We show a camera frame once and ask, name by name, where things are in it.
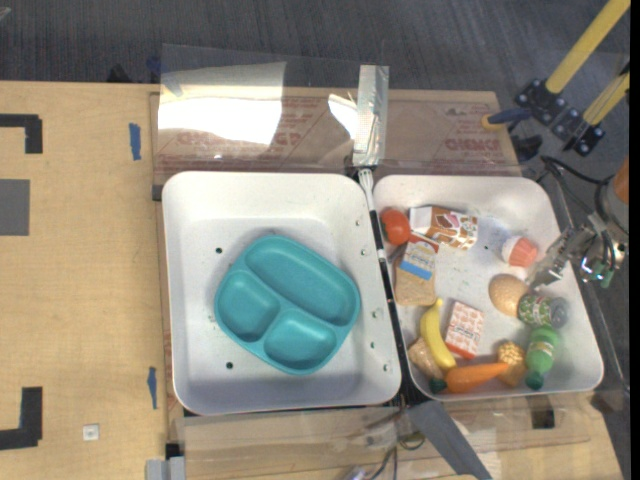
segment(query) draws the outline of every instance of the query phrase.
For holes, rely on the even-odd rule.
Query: black corner marking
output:
[[[42,154],[42,119],[37,114],[0,114],[0,127],[24,128],[24,152]]]
[[[22,388],[20,426],[0,430],[0,450],[38,446],[42,439],[42,388]]]

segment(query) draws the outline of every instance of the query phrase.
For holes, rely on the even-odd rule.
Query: orange carrot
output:
[[[447,372],[444,380],[447,383],[447,389],[451,393],[466,393],[497,377],[508,367],[509,365],[507,363],[457,366]]]

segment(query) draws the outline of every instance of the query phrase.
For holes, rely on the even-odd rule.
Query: red tomato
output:
[[[402,245],[411,236],[411,226],[409,219],[400,210],[385,210],[380,215],[382,224],[382,234],[385,239],[393,245]]]

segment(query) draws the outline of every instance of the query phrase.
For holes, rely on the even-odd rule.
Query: yellow banana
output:
[[[445,345],[440,334],[440,307],[442,299],[438,297],[435,304],[429,306],[420,318],[420,336],[427,343],[436,364],[444,371],[454,368],[456,360]]]

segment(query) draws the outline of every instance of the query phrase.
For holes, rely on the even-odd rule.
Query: teal plate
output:
[[[214,301],[220,328],[266,363],[308,375],[338,352],[360,312],[342,270],[295,240],[269,235],[247,247]]]

